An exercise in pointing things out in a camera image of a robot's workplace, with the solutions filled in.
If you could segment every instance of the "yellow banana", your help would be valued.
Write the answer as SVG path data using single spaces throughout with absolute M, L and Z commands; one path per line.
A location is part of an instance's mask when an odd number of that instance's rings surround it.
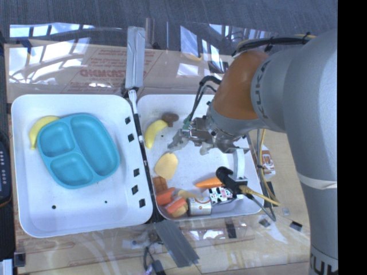
M 162 119 L 156 120 L 148 126 L 147 130 L 144 133 L 145 146 L 148 149 L 153 146 L 156 134 L 167 126 L 168 123 L 163 121 Z
M 45 116 L 37 120 L 37 122 L 32 126 L 28 134 L 30 139 L 31 150 L 36 149 L 37 136 L 41 128 L 58 119 L 60 118 L 57 116 Z

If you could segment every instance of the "blue plate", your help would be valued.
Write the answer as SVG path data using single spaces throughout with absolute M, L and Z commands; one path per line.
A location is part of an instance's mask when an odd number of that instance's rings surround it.
M 40 130 L 37 146 L 54 180 L 66 188 L 89 186 L 112 175 L 120 155 L 102 122 L 73 114 Z

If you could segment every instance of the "plastic sheet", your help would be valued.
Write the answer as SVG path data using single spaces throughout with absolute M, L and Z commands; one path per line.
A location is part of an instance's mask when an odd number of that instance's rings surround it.
M 194 94 L 205 75 L 221 78 L 240 41 L 274 35 L 245 27 L 199 23 L 167 26 L 165 33 L 157 33 L 157 24 L 147 19 L 144 87 L 138 90 L 139 98 L 149 94 Z M 5 45 L 8 102 L 28 93 L 121 95 L 126 38 L 126 30 L 119 28 L 68 23 L 11 26 Z M 249 139 L 250 145 L 256 145 L 255 132 Z M 197 264 L 177 268 L 150 223 L 34 238 L 22 230 L 14 199 L 16 252 L 26 256 L 25 265 L 17 268 L 18 274 L 144 274 L 144 260 L 151 263 L 147 247 L 170 274 L 236 274 L 254 268 L 256 274 L 262 274 L 267 266 L 280 265 L 285 267 L 279 269 L 279 274 L 285 274 L 291 273 L 287 266 L 290 270 L 292 263 L 304 263 L 307 270 L 309 220 L 287 137 L 268 132 L 264 143 L 276 168 L 276 175 L 268 180 L 281 201 L 273 208 L 276 222 L 262 211 L 177 221 L 200 257 Z M 15 182 L 13 196 L 17 196 Z

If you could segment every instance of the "white band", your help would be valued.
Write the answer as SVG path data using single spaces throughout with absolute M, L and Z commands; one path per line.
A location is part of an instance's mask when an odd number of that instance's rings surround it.
M 297 174 L 298 174 L 299 180 L 306 186 L 313 187 L 318 190 L 328 190 L 331 188 L 338 188 L 337 181 L 328 181 L 328 180 L 319 180 L 319 179 L 309 178 L 298 172 Z

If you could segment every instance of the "silver can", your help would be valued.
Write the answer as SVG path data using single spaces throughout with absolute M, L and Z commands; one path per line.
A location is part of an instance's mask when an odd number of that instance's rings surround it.
M 211 215 L 212 200 L 210 197 L 188 198 L 186 201 L 189 205 L 189 216 Z

